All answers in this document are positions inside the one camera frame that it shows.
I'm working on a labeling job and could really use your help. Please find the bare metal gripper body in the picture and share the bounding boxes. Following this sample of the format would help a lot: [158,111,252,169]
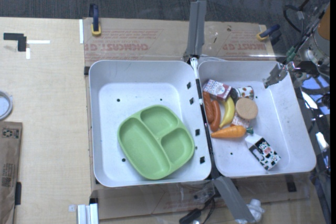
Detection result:
[287,44,331,79]

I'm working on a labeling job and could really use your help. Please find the white can with red print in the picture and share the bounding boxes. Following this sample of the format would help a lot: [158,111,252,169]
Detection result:
[230,86,255,103]

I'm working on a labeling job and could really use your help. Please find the round beige biscuit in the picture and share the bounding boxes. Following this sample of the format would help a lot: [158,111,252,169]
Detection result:
[235,97,259,121]

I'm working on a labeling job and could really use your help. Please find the white plastic tray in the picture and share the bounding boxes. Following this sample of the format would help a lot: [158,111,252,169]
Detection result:
[197,60,318,179]
[88,60,213,188]

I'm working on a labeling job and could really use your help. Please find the red and white packet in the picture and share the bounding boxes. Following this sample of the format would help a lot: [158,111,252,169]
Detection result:
[230,112,250,130]

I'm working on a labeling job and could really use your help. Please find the yellow banana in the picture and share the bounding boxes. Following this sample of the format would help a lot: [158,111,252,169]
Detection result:
[218,96,236,130]

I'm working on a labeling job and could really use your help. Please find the red and white carton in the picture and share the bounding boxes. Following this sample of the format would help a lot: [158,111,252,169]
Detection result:
[202,79,233,102]

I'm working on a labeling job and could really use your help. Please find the brown sausage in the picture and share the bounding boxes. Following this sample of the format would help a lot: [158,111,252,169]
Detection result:
[202,91,215,124]
[210,100,222,133]

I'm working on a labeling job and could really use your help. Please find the orange carrot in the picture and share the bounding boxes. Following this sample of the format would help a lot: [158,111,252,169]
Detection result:
[210,125,255,139]

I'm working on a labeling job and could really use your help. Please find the white cow print carton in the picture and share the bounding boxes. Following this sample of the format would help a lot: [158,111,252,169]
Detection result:
[244,133,282,172]

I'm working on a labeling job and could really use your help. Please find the brown cardboard board red print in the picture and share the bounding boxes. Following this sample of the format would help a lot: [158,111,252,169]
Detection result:
[82,17,312,220]

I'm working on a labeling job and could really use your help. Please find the white crumpled tissue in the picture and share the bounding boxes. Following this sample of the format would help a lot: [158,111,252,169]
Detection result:
[246,198,265,221]

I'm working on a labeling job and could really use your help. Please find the green divided plate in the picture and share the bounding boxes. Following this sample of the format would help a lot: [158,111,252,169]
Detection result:
[117,104,196,181]

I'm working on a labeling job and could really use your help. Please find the brown paper envelope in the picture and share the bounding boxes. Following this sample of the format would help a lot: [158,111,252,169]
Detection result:
[0,121,23,224]

